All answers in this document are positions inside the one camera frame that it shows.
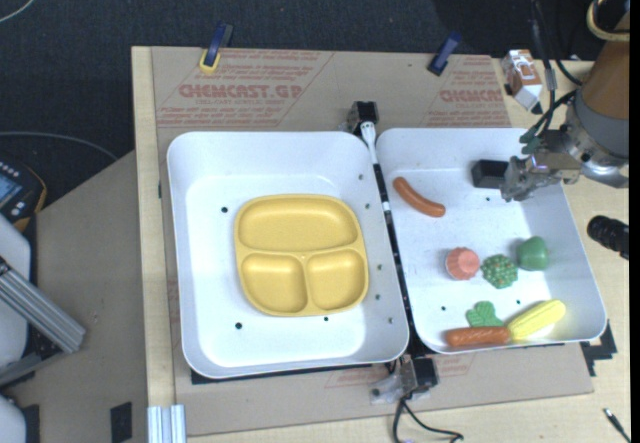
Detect thin black and white rod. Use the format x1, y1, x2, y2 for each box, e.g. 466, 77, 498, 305
360, 121, 417, 358

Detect green peas cluster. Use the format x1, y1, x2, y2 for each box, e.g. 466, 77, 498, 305
480, 253, 520, 291

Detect brown cardboard board red print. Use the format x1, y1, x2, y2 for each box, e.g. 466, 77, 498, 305
149, 46, 596, 438

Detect yellow corn cob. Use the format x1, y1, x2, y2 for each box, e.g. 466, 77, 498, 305
506, 299, 568, 343

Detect white and brown carton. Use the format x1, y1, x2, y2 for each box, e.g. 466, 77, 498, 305
500, 48, 544, 114

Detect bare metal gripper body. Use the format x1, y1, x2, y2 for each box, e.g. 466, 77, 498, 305
529, 129, 630, 190

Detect orange carrot with green top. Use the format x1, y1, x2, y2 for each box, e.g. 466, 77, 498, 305
444, 300, 512, 350

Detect orange sausage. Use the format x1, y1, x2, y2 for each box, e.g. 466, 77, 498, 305
392, 176, 447, 219

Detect black rectangular block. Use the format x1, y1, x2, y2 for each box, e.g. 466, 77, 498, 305
470, 159, 512, 190

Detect white plastic tray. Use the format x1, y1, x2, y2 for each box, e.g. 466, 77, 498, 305
374, 127, 609, 356
166, 130, 411, 380

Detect yellow divided plate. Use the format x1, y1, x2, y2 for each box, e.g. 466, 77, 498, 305
233, 193, 371, 318

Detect black cylinder on white bracket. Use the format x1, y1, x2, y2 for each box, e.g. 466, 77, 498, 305
586, 214, 630, 261

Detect green bell pepper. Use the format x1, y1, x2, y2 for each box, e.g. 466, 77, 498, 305
515, 235, 551, 273

